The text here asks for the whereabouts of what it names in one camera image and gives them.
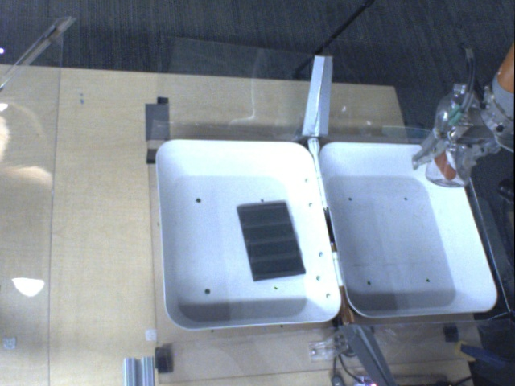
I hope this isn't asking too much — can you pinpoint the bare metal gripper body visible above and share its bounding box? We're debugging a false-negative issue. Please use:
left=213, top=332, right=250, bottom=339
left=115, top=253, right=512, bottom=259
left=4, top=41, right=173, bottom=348
left=447, top=91, right=515, bottom=153

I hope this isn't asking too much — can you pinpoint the white plastic tray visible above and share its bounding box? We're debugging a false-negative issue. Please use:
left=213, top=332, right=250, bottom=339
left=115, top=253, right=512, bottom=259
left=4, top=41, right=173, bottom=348
left=318, top=141, right=499, bottom=320
left=154, top=138, right=343, bottom=331

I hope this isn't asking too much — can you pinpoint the pale wood board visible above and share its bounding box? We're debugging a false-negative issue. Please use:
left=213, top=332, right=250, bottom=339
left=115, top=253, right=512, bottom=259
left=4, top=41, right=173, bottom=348
left=147, top=72, right=500, bottom=386

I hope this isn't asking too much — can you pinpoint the black ribbed rectangular block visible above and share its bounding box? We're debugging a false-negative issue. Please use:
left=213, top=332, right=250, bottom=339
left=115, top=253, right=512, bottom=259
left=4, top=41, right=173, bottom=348
left=236, top=200, right=307, bottom=283

